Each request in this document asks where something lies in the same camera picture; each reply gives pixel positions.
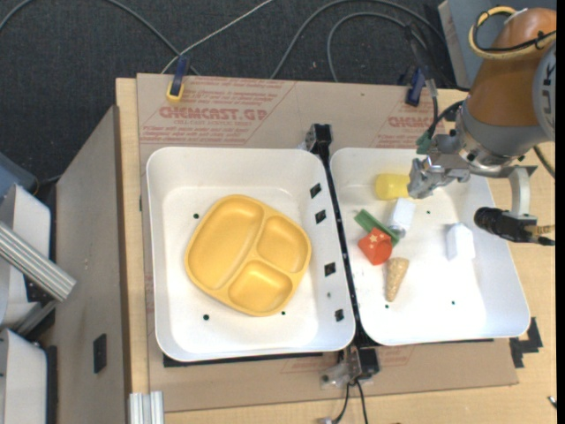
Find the brown cardboard board red print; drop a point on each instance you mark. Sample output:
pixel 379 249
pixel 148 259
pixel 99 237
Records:
pixel 247 387

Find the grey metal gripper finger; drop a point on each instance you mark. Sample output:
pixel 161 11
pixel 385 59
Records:
pixel 446 178
pixel 417 179

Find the red carton with yellow stars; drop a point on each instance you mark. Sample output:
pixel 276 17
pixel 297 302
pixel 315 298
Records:
pixel 375 247

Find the white plastic tray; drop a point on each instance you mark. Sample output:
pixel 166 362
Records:
pixel 441 307
pixel 247 166

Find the beige ice cream cone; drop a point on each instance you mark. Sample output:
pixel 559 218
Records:
pixel 396 276

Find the yellow rounded cup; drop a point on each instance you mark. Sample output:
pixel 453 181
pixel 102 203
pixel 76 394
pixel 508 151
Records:
pixel 390 187

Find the yellow divided plate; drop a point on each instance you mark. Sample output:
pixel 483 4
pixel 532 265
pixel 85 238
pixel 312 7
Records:
pixel 225 245

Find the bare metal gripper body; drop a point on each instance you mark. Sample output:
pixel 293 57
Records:
pixel 446 153

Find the thin black rod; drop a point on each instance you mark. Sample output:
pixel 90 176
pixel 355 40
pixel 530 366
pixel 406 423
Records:
pixel 348 281

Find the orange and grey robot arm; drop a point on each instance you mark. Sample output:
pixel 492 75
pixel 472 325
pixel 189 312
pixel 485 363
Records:
pixel 503 82

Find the small white can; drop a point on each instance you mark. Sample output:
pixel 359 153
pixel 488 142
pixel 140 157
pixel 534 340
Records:
pixel 402 214

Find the green flat stick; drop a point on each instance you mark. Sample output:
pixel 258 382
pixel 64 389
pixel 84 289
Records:
pixel 367 219

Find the black cylinder on white bracket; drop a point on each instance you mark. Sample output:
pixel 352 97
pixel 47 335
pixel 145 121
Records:
pixel 499 224

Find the small white carton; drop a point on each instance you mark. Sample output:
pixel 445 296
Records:
pixel 459 242

